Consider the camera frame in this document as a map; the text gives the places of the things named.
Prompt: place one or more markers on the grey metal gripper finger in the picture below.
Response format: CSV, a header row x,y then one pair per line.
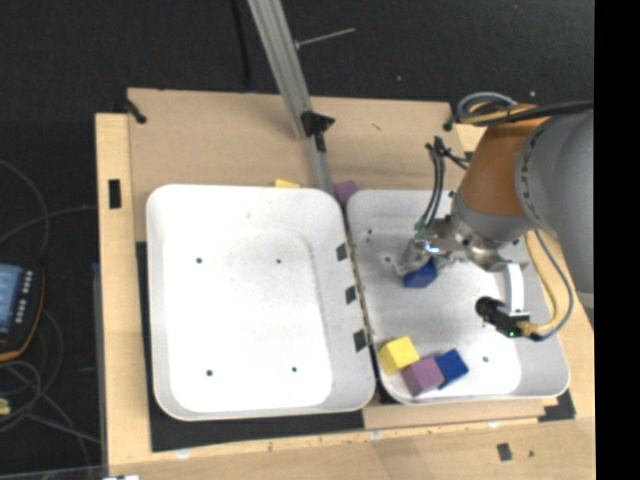
x,y
406,260

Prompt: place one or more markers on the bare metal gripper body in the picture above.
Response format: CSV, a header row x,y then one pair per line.
x,y
472,250

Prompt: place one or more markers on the blue cube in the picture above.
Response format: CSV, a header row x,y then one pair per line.
x,y
452,365
421,275

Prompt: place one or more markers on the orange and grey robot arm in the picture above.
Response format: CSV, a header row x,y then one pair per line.
x,y
550,178

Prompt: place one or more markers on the white plastic tray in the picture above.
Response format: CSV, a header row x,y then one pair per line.
x,y
250,308
450,318

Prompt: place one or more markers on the purple cube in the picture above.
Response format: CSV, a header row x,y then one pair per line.
x,y
423,375
346,192

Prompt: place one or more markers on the yellow cube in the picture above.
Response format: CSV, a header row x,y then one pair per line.
x,y
398,354
287,184

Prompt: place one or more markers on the brown flat board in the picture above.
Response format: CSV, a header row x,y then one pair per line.
x,y
225,138

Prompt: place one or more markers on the black cylinder on white bracket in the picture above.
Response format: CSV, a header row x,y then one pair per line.
x,y
500,314

